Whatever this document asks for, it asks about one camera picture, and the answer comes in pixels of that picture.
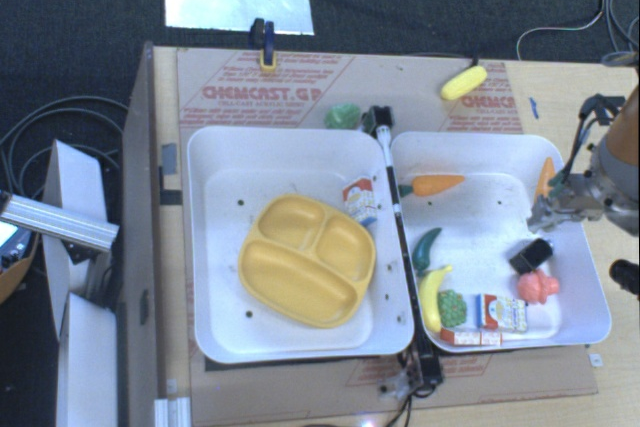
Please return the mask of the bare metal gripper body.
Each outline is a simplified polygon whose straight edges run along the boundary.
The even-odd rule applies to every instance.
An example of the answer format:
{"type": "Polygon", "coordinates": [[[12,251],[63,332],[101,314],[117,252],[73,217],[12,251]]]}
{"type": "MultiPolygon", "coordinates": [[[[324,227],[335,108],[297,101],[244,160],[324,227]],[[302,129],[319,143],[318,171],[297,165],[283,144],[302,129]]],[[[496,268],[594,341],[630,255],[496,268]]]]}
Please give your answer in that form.
{"type": "Polygon", "coordinates": [[[622,230],[639,229],[638,199],[596,174],[570,174],[555,180],[548,213],[550,226],[606,219],[622,230]]]}

